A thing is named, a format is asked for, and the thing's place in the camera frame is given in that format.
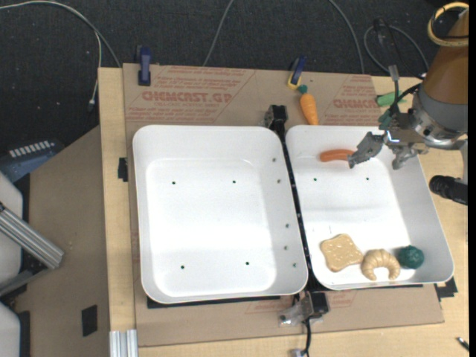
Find green broccoli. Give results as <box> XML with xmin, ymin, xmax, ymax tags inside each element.
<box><xmin>396</xmin><ymin>245</ymin><xmax>425</xmax><ymax>269</ymax></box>

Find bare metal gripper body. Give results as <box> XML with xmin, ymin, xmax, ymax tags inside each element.
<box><xmin>382</xmin><ymin>109</ymin><xmax>466</xmax><ymax>152</ymax></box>

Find tan bread slice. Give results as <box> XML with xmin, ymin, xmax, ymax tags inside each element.
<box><xmin>319</xmin><ymin>233</ymin><xmax>364</xmax><ymax>273</ymax></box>

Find tan croissant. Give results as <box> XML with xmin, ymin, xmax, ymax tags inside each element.
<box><xmin>360</xmin><ymin>248</ymin><xmax>402</xmax><ymax>282</ymax></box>

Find orange carrot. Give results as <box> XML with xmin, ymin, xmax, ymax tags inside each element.
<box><xmin>297</xmin><ymin>84</ymin><xmax>320</xmax><ymax>126</ymax></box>

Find orange sausage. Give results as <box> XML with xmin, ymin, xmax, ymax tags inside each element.
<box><xmin>319</xmin><ymin>149</ymin><xmax>355</xmax><ymax>164</ymax></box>

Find brown cardboard board red print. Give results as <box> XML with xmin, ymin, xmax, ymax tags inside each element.
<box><xmin>122</xmin><ymin>62</ymin><xmax>446</xmax><ymax>347</ymax></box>

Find white plastic tray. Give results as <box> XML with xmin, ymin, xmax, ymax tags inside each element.
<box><xmin>132</xmin><ymin>124</ymin><xmax>309</xmax><ymax>305</ymax></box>
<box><xmin>284</xmin><ymin>124</ymin><xmax>455</xmax><ymax>292</ymax></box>

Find black block with thin wires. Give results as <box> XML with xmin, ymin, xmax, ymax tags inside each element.
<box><xmin>262</xmin><ymin>104</ymin><xmax>289</xmax><ymax>129</ymax></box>
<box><xmin>299</xmin><ymin>290</ymin><xmax>330</xmax><ymax>318</ymax></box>

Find black cylinder on white bracket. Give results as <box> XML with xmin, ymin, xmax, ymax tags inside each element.
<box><xmin>428</xmin><ymin>139</ymin><xmax>469</xmax><ymax>206</ymax></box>

